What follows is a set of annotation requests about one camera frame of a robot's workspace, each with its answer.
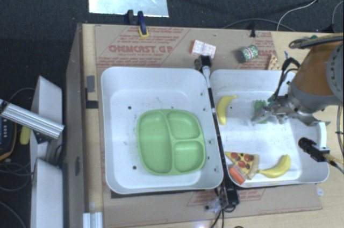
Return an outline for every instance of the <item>cardboard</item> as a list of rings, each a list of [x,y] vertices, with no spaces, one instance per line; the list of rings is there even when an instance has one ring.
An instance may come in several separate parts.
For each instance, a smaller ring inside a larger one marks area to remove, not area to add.
[[[192,68],[197,57],[190,53],[190,47],[195,40],[216,46],[213,71],[219,68],[267,69],[271,54],[277,55],[273,35],[261,31],[256,33],[257,38],[250,38],[249,31],[240,30],[148,29],[150,37],[141,39],[137,26],[84,24],[78,27],[67,70],[66,164],[70,227],[81,227],[84,212],[102,211],[107,228],[216,217],[204,210],[205,204],[216,198],[214,190],[133,196],[119,196],[109,190],[104,176],[100,75],[105,68],[116,65]],[[259,57],[239,64],[235,51],[251,44],[259,48]],[[94,81],[95,86],[87,92],[90,81]],[[77,159],[80,173],[75,175]],[[225,217],[321,209],[314,184],[240,190],[239,196],[240,204]]]

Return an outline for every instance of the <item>white tray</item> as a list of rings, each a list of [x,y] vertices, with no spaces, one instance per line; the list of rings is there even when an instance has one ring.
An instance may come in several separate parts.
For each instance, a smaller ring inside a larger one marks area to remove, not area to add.
[[[272,167],[284,154],[291,158],[291,168],[283,176],[269,179],[256,174],[241,187],[318,183],[328,177],[327,163],[314,161],[298,147],[302,137],[313,141],[322,133],[326,137],[324,123],[308,127],[297,119],[289,119],[281,125],[275,117],[270,117],[266,124],[252,125],[250,122],[255,100],[267,100],[275,92],[280,75],[280,71],[271,70],[216,70],[211,75],[215,104],[225,95],[238,96],[227,108],[226,125],[219,125],[224,151],[259,154],[260,169]],[[291,81],[293,76],[289,73],[287,80]],[[286,94],[287,89],[283,84],[279,94]]]
[[[199,190],[223,180],[210,100],[204,76],[193,69],[111,67],[101,79],[108,186],[120,194]],[[180,109],[193,113],[203,130],[206,161],[190,174],[159,176],[140,162],[136,125],[144,112]]]

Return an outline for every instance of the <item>toy banana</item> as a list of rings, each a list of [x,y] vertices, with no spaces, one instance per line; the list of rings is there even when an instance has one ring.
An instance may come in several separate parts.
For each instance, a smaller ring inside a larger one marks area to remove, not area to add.
[[[220,101],[216,105],[216,114],[221,125],[226,124],[226,109],[233,99],[237,97],[236,94],[233,96],[226,95],[221,97]]]
[[[289,155],[286,154],[282,156],[282,158],[280,159],[280,161],[275,167],[265,169],[265,170],[258,170],[258,173],[263,174],[266,177],[272,179],[272,178],[276,178],[276,177],[284,175],[289,170],[290,165],[291,165],[290,157]]]

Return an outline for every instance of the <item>banana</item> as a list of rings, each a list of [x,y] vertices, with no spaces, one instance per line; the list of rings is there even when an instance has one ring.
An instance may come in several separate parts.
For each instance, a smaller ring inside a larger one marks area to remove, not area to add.
[[[226,95],[221,97],[220,101],[216,105],[216,114],[221,125],[226,124],[226,109],[233,99],[237,97],[236,94],[233,96]]]
[[[258,173],[263,174],[266,177],[272,179],[272,178],[276,178],[276,177],[284,175],[289,170],[290,165],[291,165],[290,157],[289,155],[286,154],[281,157],[280,161],[275,167],[265,169],[265,170],[258,170]]]

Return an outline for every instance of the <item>green plate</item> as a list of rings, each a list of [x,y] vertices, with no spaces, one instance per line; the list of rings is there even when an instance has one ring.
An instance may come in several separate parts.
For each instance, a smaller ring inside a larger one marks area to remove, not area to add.
[[[202,128],[188,111],[143,113],[137,122],[137,143],[141,163],[155,175],[192,173],[205,162]]]

